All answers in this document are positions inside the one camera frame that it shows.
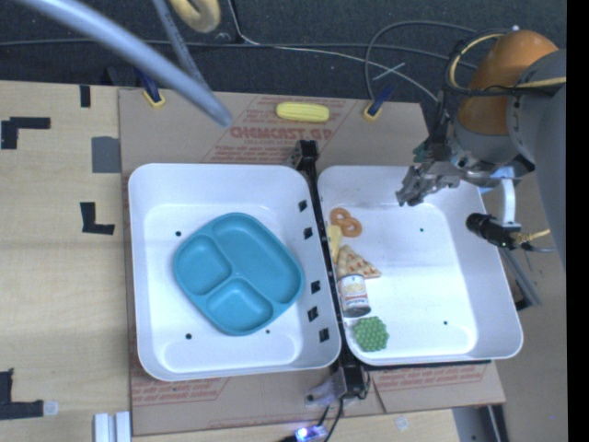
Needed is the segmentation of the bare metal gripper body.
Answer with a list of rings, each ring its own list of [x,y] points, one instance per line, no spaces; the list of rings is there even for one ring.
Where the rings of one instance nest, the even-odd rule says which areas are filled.
[[[428,161],[412,165],[403,179],[404,197],[425,197],[444,188],[456,188],[460,181],[481,188],[494,188],[501,180],[492,171],[458,168],[449,161]]]

